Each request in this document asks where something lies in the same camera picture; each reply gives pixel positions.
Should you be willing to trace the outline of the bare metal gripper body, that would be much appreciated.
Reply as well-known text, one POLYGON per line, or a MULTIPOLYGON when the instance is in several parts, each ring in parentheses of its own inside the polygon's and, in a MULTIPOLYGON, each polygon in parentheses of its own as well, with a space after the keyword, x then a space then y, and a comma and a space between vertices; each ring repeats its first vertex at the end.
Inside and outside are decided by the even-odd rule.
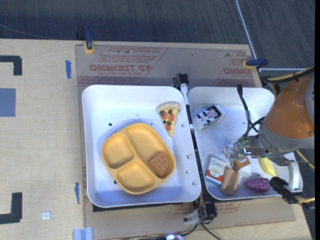
POLYGON ((271 146, 266 142, 262 135, 250 135, 245 141, 244 147, 251 147, 253 157, 262 157, 272 155, 271 146))

